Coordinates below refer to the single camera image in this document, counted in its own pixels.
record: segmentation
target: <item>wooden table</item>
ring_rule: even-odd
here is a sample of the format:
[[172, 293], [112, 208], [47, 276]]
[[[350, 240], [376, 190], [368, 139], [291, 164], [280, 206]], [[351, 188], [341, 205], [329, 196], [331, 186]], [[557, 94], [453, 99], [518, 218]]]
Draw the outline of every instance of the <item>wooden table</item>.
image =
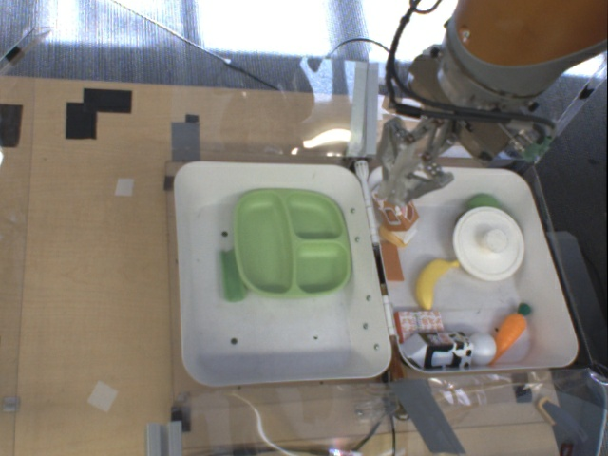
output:
[[[24, 213], [15, 219], [12, 243], [4, 239], [0, 251], [0, 395], [17, 390], [21, 399], [16, 417], [0, 414], [7, 435], [0, 437], [0, 453], [144, 455], [145, 425], [168, 422], [182, 370], [172, 350], [163, 189], [171, 123], [199, 115], [201, 146], [211, 153], [280, 149], [290, 156], [320, 127], [348, 127], [348, 99], [315, 104], [311, 94], [11, 78], [0, 85], [0, 103], [24, 105], [22, 141], [4, 149], [0, 169], [0, 220], [8, 217], [3, 212]], [[97, 140], [67, 140], [66, 103], [80, 103], [85, 87], [132, 90], [132, 113], [100, 113]], [[119, 179], [133, 180], [131, 196], [115, 194]], [[19, 269], [23, 276], [15, 274]], [[108, 411], [87, 402], [100, 381], [117, 391]], [[201, 401], [193, 421], [205, 421], [205, 430], [184, 435], [187, 447], [236, 434], [242, 442], [260, 440], [248, 404], [187, 380], [178, 385]], [[331, 428], [355, 439], [368, 430], [352, 415], [361, 394], [345, 395], [344, 387], [240, 393], [255, 399], [268, 437], [289, 444], [315, 434], [331, 438]], [[479, 410], [451, 412], [468, 454], [555, 454], [551, 428], [534, 407], [515, 404], [504, 389], [499, 398]], [[300, 413], [299, 427], [286, 415], [289, 405]], [[206, 410], [217, 412], [209, 417]], [[223, 422], [213, 427], [213, 420]], [[389, 450], [387, 427], [365, 454]], [[398, 447], [425, 453], [410, 422], [398, 430]]]

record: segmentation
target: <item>wooden surface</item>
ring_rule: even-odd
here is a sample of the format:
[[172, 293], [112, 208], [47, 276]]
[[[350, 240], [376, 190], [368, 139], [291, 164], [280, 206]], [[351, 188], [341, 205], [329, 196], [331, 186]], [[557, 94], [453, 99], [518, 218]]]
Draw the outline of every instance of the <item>wooden surface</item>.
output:
[[[257, 417], [272, 440], [360, 439], [370, 425], [356, 408], [375, 400], [362, 391], [365, 385], [225, 392], [188, 379], [179, 339], [172, 336], [176, 299], [171, 292], [178, 286], [175, 245], [169, 241], [170, 199], [163, 190], [171, 123], [183, 122], [185, 114], [199, 115], [207, 153], [282, 152], [276, 157], [284, 160], [319, 130], [348, 126], [348, 100], [336, 97], [313, 108], [308, 94], [52, 80], [32, 86], [35, 108], [24, 124], [33, 120], [33, 142], [24, 140], [10, 151], [1, 171], [29, 177], [24, 169], [31, 155], [27, 236], [23, 228], [20, 236], [27, 239], [26, 250], [17, 248], [10, 258], [25, 257], [14, 454], [144, 455], [145, 425], [166, 423], [180, 398], [193, 415], [193, 431], [184, 435], [184, 443], [197, 450], [259, 442]], [[97, 140], [66, 140], [66, 103], [81, 102], [87, 86], [133, 90], [133, 111], [99, 114]], [[115, 195], [118, 179], [134, 180], [132, 196]], [[0, 316], [11, 307], [2, 296]], [[0, 320], [0, 356], [5, 356], [10, 346], [15, 352], [18, 318]], [[13, 333], [12, 341], [5, 333]], [[87, 402], [99, 381], [117, 391], [109, 411]], [[529, 447], [536, 451], [525, 454], [554, 453], [550, 426], [533, 406], [515, 404], [509, 386], [487, 407], [457, 408], [448, 416], [469, 454], [506, 454], [499, 448], [520, 447], [525, 438], [533, 440]], [[10, 428], [10, 418], [2, 421], [3, 430], [5, 421]], [[399, 430], [400, 448], [424, 454], [418, 452], [422, 443], [411, 423]], [[524, 438], [511, 441], [519, 430]], [[365, 454], [389, 450], [386, 432], [383, 427], [380, 442], [372, 440]], [[488, 438], [500, 440], [489, 445], [497, 452], [485, 449]]]

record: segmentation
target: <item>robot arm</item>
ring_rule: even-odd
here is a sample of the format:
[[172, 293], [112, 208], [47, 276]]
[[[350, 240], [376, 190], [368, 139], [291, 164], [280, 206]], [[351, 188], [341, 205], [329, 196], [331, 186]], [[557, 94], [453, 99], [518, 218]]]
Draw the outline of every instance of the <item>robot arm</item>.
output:
[[[530, 115], [535, 98], [603, 51], [608, 28], [608, 0], [459, 0], [442, 45], [416, 58], [403, 79], [394, 53], [419, 2], [411, 0], [395, 35], [387, 87], [397, 113], [421, 120], [412, 131], [391, 120], [379, 147], [379, 195], [400, 205], [452, 180], [437, 159], [457, 141], [484, 165], [503, 151], [537, 160], [554, 125]], [[421, 108], [400, 103], [395, 86]]]

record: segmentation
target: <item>gray floor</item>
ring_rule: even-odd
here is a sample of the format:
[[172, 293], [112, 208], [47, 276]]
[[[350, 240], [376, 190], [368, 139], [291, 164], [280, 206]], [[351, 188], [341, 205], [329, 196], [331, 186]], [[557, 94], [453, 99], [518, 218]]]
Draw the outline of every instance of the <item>gray floor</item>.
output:
[[[345, 60], [384, 63], [355, 43], [327, 66], [314, 59], [368, 36], [388, 45], [408, 0], [0, 0], [0, 52], [32, 28], [49, 37], [15, 68], [25, 76], [186, 86], [269, 87], [346, 93]], [[398, 57], [441, 41], [456, 0], [412, 21]], [[222, 59], [230, 59], [229, 67]], [[541, 99], [558, 118], [598, 61], [566, 75]], [[234, 67], [246, 69], [252, 79]], [[606, 312], [606, 85], [592, 96], [538, 167], [556, 230], [579, 240]]]

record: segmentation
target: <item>white pot lid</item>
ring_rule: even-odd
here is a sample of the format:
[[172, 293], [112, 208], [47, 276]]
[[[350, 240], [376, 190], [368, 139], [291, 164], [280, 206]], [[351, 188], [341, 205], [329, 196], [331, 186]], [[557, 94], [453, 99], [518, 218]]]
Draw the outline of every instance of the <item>white pot lid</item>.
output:
[[480, 207], [462, 215], [453, 243], [463, 269], [482, 280], [503, 280], [522, 265], [522, 230], [497, 208]]

